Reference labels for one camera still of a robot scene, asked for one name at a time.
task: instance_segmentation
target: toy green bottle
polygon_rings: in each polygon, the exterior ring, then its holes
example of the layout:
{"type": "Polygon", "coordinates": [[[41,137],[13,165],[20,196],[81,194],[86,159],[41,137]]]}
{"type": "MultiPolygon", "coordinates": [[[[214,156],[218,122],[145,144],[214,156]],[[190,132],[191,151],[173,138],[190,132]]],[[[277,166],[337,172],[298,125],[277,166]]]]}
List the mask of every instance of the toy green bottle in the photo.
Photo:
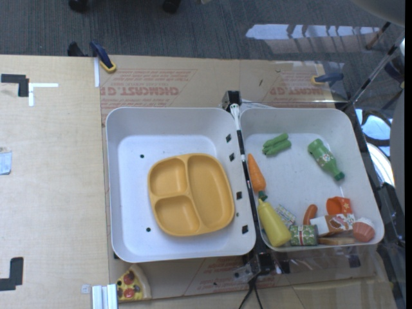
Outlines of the toy green bottle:
{"type": "Polygon", "coordinates": [[[318,138],[310,143],[308,151],[316,159],[317,164],[329,172],[335,180],[339,181],[345,177],[345,174],[338,169],[334,155],[324,146],[322,140],[318,138]]]}
{"type": "Polygon", "coordinates": [[[292,234],[288,227],[283,223],[281,217],[267,201],[259,199],[257,206],[259,220],[268,236],[269,242],[273,247],[279,247],[290,240],[292,234]]]}

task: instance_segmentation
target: caster wheel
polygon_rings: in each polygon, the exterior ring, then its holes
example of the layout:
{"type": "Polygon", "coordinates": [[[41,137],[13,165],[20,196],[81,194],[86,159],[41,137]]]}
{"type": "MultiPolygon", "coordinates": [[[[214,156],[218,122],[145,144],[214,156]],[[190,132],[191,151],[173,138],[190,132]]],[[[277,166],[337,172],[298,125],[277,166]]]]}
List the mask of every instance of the caster wheel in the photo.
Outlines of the caster wheel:
{"type": "Polygon", "coordinates": [[[70,8],[76,12],[84,12],[86,10],[87,3],[88,0],[69,0],[70,8]]]}
{"type": "Polygon", "coordinates": [[[177,12],[179,5],[180,0],[165,0],[162,7],[168,14],[174,14],[177,12]]]}

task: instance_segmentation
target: yellow bottle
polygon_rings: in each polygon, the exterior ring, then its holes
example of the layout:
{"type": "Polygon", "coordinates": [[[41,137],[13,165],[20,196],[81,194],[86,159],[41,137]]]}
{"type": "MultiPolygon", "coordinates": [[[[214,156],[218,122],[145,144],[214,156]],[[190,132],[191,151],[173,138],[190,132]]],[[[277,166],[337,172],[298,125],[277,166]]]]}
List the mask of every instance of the yellow bottle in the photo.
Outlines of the yellow bottle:
{"type": "Polygon", "coordinates": [[[285,244],[292,237],[287,226],[283,223],[279,214],[273,209],[271,204],[259,199],[257,206],[260,222],[273,247],[285,244]]]}

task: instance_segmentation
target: toy pizza slice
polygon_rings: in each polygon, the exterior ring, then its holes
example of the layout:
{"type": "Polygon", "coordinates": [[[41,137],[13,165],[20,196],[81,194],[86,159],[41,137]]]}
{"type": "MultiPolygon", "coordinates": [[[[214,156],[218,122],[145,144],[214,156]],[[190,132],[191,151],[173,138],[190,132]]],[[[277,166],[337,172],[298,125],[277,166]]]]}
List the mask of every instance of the toy pizza slice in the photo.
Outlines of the toy pizza slice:
{"type": "Polygon", "coordinates": [[[151,299],[151,289],[143,270],[135,263],[116,281],[118,302],[151,299]]]}

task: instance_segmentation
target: green can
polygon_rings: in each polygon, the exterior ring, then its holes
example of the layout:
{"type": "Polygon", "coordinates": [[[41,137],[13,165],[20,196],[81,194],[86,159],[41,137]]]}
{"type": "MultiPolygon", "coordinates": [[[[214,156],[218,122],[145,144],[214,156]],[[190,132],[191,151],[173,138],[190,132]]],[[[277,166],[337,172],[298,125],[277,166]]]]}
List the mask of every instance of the green can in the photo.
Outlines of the green can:
{"type": "Polygon", "coordinates": [[[291,225],[289,231],[291,246],[316,246],[319,233],[317,225],[291,225]]]}

